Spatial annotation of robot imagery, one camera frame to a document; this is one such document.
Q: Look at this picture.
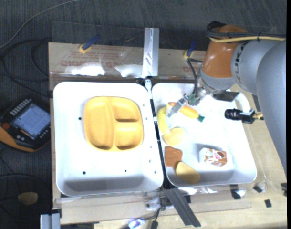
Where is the white plastic tray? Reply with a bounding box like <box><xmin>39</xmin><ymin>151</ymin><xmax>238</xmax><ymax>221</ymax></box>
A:
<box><xmin>151</xmin><ymin>82</ymin><xmax>258</xmax><ymax>188</ymax></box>
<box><xmin>52</xmin><ymin>81</ymin><xmax>165</xmax><ymax>198</ymax></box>

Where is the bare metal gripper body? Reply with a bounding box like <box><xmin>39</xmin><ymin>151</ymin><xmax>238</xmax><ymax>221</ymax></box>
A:
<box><xmin>183</xmin><ymin>86</ymin><xmax>214</xmax><ymax>107</ymax></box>

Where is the yellow banana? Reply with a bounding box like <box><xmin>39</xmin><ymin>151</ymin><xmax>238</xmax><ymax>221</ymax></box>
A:
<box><xmin>156</xmin><ymin>104</ymin><xmax>171</xmax><ymax>136</ymax></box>

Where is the orange carrot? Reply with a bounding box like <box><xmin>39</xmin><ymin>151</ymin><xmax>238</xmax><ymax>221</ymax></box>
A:
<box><xmin>168</xmin><ymin>101</ymin><xmax>206</xmax><ymax>124</ymax></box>

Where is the yellow divided plate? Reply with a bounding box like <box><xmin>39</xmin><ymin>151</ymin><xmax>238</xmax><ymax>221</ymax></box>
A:
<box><xmin>83</xmin><ymin>95</ymin><xmax>145</xmax><ymax>152</ymax></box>

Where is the yellow oval crisp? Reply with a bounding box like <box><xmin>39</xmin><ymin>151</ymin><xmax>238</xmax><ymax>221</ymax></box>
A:
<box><xmin>175</xmin><ymin>161</ymin><xmax>201</xmax><ymax>185</ymax></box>

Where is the brown cardboard board, red print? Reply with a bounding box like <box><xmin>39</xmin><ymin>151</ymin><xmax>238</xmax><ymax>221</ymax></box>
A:
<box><xmin>48</xmin><ymin>42</ymin><xmax>268</xmax><ymax>225</ymax></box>

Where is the white and brown carton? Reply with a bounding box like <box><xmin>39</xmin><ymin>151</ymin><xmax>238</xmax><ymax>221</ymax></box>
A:
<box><xmin>198</xmin><ymin>147</ymin><xmax>228</xmax><ymax>167</ymax></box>

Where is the black cylinder on white bracket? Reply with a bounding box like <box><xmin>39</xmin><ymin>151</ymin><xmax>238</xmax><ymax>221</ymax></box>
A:
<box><xmin>224</xmin><ymin>92</ymin><xmax>256</xmax><ymax>125</ymax></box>

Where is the yellow round toy bread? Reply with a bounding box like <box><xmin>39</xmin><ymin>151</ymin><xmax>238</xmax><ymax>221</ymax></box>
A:
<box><xmin>162</xmin><ymin>126</ymin><xmax>187</xmax><ymax>147</ymax></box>

